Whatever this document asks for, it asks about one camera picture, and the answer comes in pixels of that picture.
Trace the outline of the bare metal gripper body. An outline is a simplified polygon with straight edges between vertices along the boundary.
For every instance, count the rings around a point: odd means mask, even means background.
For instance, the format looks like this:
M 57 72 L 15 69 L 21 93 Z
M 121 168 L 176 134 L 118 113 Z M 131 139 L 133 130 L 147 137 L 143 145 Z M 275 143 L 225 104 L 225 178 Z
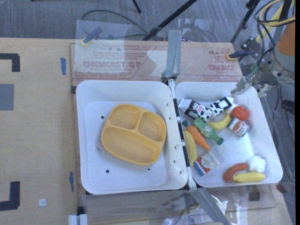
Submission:
M 254 84 L 268 84 L 271 86 L 283 84 L 294 86 L 295 70 L 290 70 L 278 63 L 269 64 L 265 71 L 261 70 L 253 75 L 252 81 Z

